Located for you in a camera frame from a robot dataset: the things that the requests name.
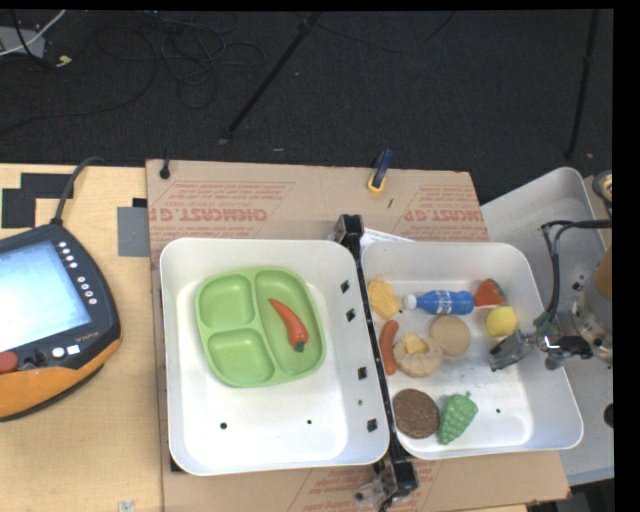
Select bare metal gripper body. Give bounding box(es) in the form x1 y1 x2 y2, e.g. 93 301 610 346
528 308 614 372

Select yellow lemon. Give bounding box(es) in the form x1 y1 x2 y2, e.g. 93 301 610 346
485 305 519 339

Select white plastic tray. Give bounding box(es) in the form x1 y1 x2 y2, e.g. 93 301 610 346
359 240 585 461
159 236 391 477

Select red strawberry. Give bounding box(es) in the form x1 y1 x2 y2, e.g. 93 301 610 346
472 278 505 308

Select tan round biscuit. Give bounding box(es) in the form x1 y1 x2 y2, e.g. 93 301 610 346
428 314 472 358

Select green grapes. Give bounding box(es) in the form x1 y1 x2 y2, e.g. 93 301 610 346
437 390 480 446

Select blue bottle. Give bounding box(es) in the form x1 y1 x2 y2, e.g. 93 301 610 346
402 289 476 317

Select beige bread with cheese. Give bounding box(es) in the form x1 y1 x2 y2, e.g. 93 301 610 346
391 332 445 379

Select brown round biscuit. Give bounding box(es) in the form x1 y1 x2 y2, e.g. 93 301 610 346
391 388 441 441

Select orange sausage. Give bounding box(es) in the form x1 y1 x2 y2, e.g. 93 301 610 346
378 319 401 377

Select thin black rod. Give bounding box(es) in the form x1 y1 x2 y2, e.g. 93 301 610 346
348 234 407 471

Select yellow corn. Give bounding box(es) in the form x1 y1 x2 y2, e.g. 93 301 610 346
367 278 403 322

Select white paper sheet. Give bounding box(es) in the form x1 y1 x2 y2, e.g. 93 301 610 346
360 227 417 248

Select red chili pepper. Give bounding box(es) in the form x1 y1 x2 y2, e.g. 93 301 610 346
268 297 310 353

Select green divided plate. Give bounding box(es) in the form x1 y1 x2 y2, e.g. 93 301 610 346
194 266 328 389

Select brown cardboard board red print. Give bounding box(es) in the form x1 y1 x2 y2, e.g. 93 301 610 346
144 158 572 512

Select black block with thin wires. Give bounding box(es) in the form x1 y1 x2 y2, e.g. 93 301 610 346
333 213 365 247
372 458 420 505

